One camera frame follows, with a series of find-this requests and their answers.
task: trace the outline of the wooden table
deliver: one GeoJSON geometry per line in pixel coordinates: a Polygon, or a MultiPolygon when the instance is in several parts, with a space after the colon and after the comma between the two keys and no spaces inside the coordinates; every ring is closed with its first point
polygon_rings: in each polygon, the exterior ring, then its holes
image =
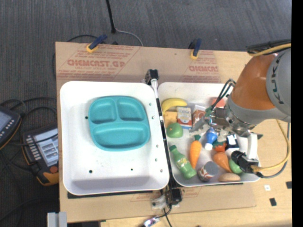
{"type": "MultiPolygon", "coordinates": [[[[87,67],[85,69],[78,67],[79,70],[76,71],[75,64],[71,65],[75,63],[78,55],[82,55],[83,60],[95,60],[93,55],[84,52],[85,46],[86,44],[79,43],[56,43],[60,172],[62,172],[60,88],[67,81],[87,80],[82,76],[88,71],[87,67]]],[[[104,58],[106,58],[105,52],[116,52],[116,57],[107,57],[106,61],[109,68],[115,63],[117,66],[113,67],[115,71],[112,69],[106,72],[107,76],[112,73],[111,77],[106,79],[102,75],[100,78],[91,77],[94,81],[139,82],[139,79],[144,78],[147,69],[158,69],[160,83],[188,81],[188,78],[192,78],[193,82],[213,80],[212,82],[224,83],[229,78],[236,80],[250,59],[245,52],[200,51],[200,60],[196,62],[190,59],[190,50],[134,46],[100,45],[99,51],[97,55],[104,58]],[[211,72],[189,70],[194,66],[212,69],[211,72]]],[[[283,122],[282,126],[287,131],[287,123],[283,122]]],[[[275,120],[262,122],[254,132],[264,135],[258,141],[258,157],[262,166],[272,166],[284,159],[286,142],[275,120]]],[[[185,198],[179,207],[173,208],[169,220],[173,227],[292,226],[291,168],[291,159],[289,159],[285,170],[274,178],[238,185],[184,189],[185,198]],[[271,201],[275,201],[276,206],[272,206],[271,201]]],[[[277,171],[271,170],[264,174],[271,175],[277,171]]],[[[69,223],[106,220],[101,226],[139,227],[146,219],[162,214],[160,210],[151,209],[150,199],[159,197],[159,191],[70,199],[67,197],[62,175],[60,175],[59,189],[60,211],[67,213],[69,223]]],[[[161,218],[156,226],[169,225],[165,218],[161,218]]]]}

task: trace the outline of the green bottle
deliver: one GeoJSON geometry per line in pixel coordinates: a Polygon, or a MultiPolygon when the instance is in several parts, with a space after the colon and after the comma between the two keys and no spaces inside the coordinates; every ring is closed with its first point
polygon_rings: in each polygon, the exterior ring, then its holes
{"type": "Polygon", "coordinates": [[[186,179],[192,178],[197,174],[195,169],[192,168],[189,160],[187,159],[186,156],[181,154],[175,145],[172,145],[169,148],[169,151],[173,154],[174,156],[174,161],[176,163],[177,168],[182,172],[183,176],[186,179]]]}

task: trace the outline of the wooden surface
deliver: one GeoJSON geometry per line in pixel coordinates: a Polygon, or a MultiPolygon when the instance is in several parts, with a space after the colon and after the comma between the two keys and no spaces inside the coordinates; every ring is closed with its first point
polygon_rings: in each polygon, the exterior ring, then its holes
{"type": "MultiPolygon", "coordinates": [[[[146,48],[149,60],[159,60],[157,51],[166,49],[146,48]]],[[[177,49],[178,54],[187,55],[187,50],[177,49]]],[[[216,64],[219,69],[221,82],[229,78],[236,80],[250,57],[245,52],[214,51],[216,64]]],[[[58,109],[60,109],[59,92],[61,85],[70,79],[57,80],[58,109]]],[[[61,146],[60,112],[58,113],[59,150],[61,146]]],[[[287,124],[282,124],[285,131],[287,124]]],[[[282,161],[286,155],[286,142],[275,120],[267,120],[259,124],[254,132],[264,136],[258,141],[258,157],[262,166],[272,166],[282,161]]],[[[277,171],[264,172],[271,175],[277,171]]],[[[292,190],[288,189],[286,182],[291,178],[291,159],[285,170],[277,177],[260,179],[257,182],[241,185],[210,186],[191,189],[197,191],[196,197],[184,198],[180,207],[174,208],[169,214],[169,220],[173,227],[224,227],[224,226],[291,226],[292,225],[292,190]],[[270,199],[276,200],[276,206],[271,206],[270,199]]],[[[159,210],[151,210],[151,203],[144,195],[139,196],[145,201],[138,200],[130,195],[107,196],[99,198],[68,199],[67,191],[60,176],[60,208],[67,212],[68,222],[85,222],[103,220],[102,227],[139,227],[143,222],[157,214],[159,210]]],[[[169,226],[165,218],[161,218],[156,226],[169,226]]]]}

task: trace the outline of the multimeter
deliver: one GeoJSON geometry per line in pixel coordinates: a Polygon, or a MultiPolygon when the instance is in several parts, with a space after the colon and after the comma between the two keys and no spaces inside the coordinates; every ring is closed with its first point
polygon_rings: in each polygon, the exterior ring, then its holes
{"type": "Polygon", "coordinates": [[[15,135],[21,124],[21,116],[8,108],[0,106],[0,149],[15,135]]]}
{"type": "Polygon", "coordinates": [[[59,150],[57,124],[23,133],[23,155],[43,186],[59,182],[59,150]]]}

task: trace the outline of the gray floor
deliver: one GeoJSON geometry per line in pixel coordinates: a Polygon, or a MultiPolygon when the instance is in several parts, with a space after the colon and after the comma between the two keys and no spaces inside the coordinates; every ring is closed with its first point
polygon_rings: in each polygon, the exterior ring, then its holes
{"type": "MultiPolygon", "coordinates": [[[[186,49],[193,39],[201,38],[201,49],[244,51],[252,44],[291,38],[292,33],[292,0],[110,0],[110,4],[115,27],[136,34],[148,47],[186,49]]],[[[140,46],[134,36],[111,33],[105,0],[0,0],[0,103],[55,97],[54,43],[83,34],[107,34],[107,44],[140,46]]],[[[27,104],[28,109],[42,105],[56,104],[51,99],[27,104]]],[[[53,121],[53,112],[37,110],[13,140],[53,121]]],[[[19,147],[7,145],[1,152],[7,158],[17,153],[13,162],[26,167],[18,151],[19,147]]],[[[18,222],[23,227],[46,226],[46,213],[59,209],[57,186],[43,187],[31,174],[12,164],[9,168],[16,181],[0,161],[0,219],[21,201],[44,200],[24,205],[21,217],[20,209],[12,212],[0,226],[18,222]]]]}

